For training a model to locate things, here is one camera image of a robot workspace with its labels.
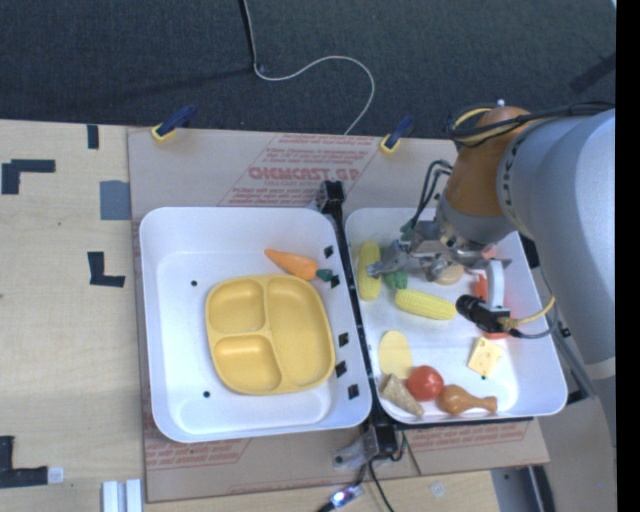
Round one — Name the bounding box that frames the brown chicken drumstick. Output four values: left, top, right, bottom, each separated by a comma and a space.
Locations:
437, 383, 499, 417

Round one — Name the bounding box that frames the yellow corn cob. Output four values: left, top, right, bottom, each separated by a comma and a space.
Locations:
356, 241, 384, 302
394, 287, 458, 322

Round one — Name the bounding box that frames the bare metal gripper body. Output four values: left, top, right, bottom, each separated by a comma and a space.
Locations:
399, 219, 512, 274

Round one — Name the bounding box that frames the black cylinder on white bracket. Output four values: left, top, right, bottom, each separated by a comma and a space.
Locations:
455, 259, 513, 335

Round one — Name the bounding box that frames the yellow oval slice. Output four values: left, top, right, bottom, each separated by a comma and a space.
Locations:
377, 329, 415, 380

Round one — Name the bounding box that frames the black block with thin wires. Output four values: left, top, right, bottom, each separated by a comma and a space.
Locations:
368, 421, 403, 460
318, 180, 347, 215

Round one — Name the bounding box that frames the brown cardboard board red print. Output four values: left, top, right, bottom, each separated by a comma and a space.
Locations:
126, 127, 552, 504

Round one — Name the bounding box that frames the orange red toy food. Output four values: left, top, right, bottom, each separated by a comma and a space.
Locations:
471, 272, 511, 342

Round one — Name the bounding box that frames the tan round biscuit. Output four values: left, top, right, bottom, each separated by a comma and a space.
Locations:
432, 262, 466, 287

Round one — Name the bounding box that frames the yellow cheese wedge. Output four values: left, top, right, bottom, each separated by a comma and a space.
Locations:
466, 335, 506, 378

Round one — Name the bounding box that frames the red tomato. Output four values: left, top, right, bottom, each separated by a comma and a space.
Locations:
405, 364, 446, 403

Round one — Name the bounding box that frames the orange carrot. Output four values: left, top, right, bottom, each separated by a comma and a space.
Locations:
263, 247, 335, 283

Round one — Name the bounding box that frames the white plastic tray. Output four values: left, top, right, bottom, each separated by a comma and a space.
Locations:
344, 206, 569, 426
138, 205, 374, 444

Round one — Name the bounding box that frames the yellow divided plate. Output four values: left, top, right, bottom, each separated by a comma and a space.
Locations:
204, 273, 337, 397

